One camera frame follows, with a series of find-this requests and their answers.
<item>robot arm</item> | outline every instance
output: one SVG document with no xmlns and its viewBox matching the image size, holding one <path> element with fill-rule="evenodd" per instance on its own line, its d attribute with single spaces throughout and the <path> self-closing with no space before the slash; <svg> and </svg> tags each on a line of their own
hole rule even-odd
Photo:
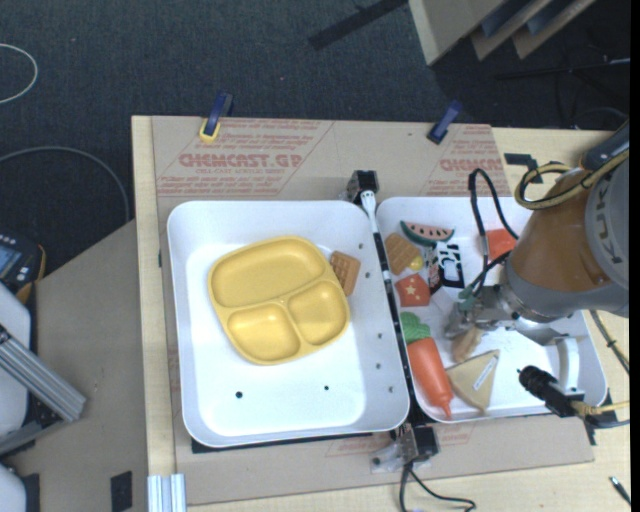
<svg viewBox="0 0 640 512">
<path fill-rule="evenodd" d="M 517 329 L 541 342 L 544 325 L 578 310 L 629 314 L 629 123 L 585 153 L 579 167 L 529 171 L 516 191 L 534 212 L 506 259 L 498 285 L 456 304 L 446 328 Z M 527 201 L 539 172 L 561 176 L 545 198 Z"/>
</svg>

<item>yellow plate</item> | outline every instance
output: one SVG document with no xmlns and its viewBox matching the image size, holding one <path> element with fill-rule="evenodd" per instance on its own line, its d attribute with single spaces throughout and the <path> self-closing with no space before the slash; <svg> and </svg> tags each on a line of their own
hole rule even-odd
<svg viewBox="0 0 640 512">
<path fill-rule="evenodd" d="M 257 364 L 310 354 L 349 325 L 349 304 L 331 264 L 302 237 L 271 238 L 230 252 L 211 267 L 208 284 L 231 343 Z"/>
</svg>

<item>white tray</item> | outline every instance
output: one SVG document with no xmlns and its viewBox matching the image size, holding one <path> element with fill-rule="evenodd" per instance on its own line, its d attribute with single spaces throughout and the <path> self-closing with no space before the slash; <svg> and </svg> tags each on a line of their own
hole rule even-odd
<svg viewBox="0 0 640 512">
<path fill-rule="evenodd" d="M 409 395 L 376 248 L 364 212 L 344 201 L 190 201 L 167 224 L 185 426 L 211 447 L 396 428 Z M 207 274 L 224 254 L 283 235 L 361 261 L 351 322 L 331 345 L 261 366 L 227 339 Z"/>
<path fill-rule="evenodd" d="M 500 198 L 500 204 L 510 226 L 516 233 L 521 232 L 531 212 L 519 206 L 510 197 Z M 502 227 L 490 197 L 479 198 L 478 205 L 486 230 Z M 394 197 L 380 204 L 377 219 L 383 239 L 392 232 L 403 235 L 400 227 L 401 220 L 455 229 L 453 237 L 448 242 L 438 243 L 438 249 L 446 249 L 449 244 L 458 246 L 465 284 L 469 284 L 482 268 L 478 230 L 468 197 Z M 492 270 L 485 284 L 495 283 L 497 272 L 497 269 Z M 401 275 L 393 276 L 393 280 L 395 282 L 411 273 L 413 271 L 407 269 Z M 430 304 L 424 307 L 402 308 L 399 300 L 396 301 L 398 311 L 411 311 L 417 314 L 423 323 L 429 325 L 445 368 L 453 365 L 454 361 L 451 357 L 451 342 L 444 337 L 443 333 L 447 317 L 459 292 L 458 288 L 443 287 L 432 296 Z M 607 394 L 607 384 L 582 313 L 576 313 L 570 319 L 552 322 L 549 327 L 577 339 L 579 354 L 577 387 L 585 392 L 585 402 L 590 405 L 601 404 Z M 473 355 L 496 348 L 500 349 L 500 358 L 491 404 L 486 414 L 482 414 L 478 409 L 468 406 L 456 397 L 450 404 L 451 419 L 447 419 L 439 407 L 432 406 L 420 389 L 416 389 L 417 400 L 423 411 L 437 421 L 451 423 L 548 413 L 549 410 L 544 403 L 519 383 L 518 370 L 534 365 L 557 378 L 560 373 L 557 347 L 543 347 L 517 332 L 498 329 L 483 334 L 482 341 Z"/>
</svg>

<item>red toy food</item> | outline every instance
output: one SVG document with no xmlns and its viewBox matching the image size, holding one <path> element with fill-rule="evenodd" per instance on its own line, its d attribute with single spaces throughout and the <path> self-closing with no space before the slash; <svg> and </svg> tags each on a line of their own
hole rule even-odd
<svg viewBox="0 0 640 512">
<path fill-rule="evenodd" d="M 396 282 L 396 290 L 403 307 L 427 306 L 431 301 L 429 285 L 420 274 L 411 274 Z"/>
</svg>

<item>dark gray carpet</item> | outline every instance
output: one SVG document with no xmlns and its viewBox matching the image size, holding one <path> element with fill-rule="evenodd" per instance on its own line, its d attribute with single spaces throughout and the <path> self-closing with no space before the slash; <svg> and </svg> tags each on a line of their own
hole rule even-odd
<svg viewBox="0 0 640 512">
<path fill-rule="evenodd" d="M 496 76 L 629 57 L 630 0 L 595 2 L 524 60 L 507 42 L 479 62 L 464 39 L 430 68 L 406 3 L 340 33 L 377 3 L 0 1 L 0 43 L 40 71 L 0 104 L 0 159 L 39 146 L 86 152 L 113 169 L 133 208 L 131 116 L 204 116 L 218 89 L 234 95 L 236 117 L 433 122 L 457 99 L 461 122 L 614 129 L 629 113 L 630 66 Z M 0 101 L 29 82 L 30 66 L 0 48 Z M 0 160 L 0 226 L 41 243 L 49 271 L 124 215 L 115 181 L 87 157 Z"/>
</svg>

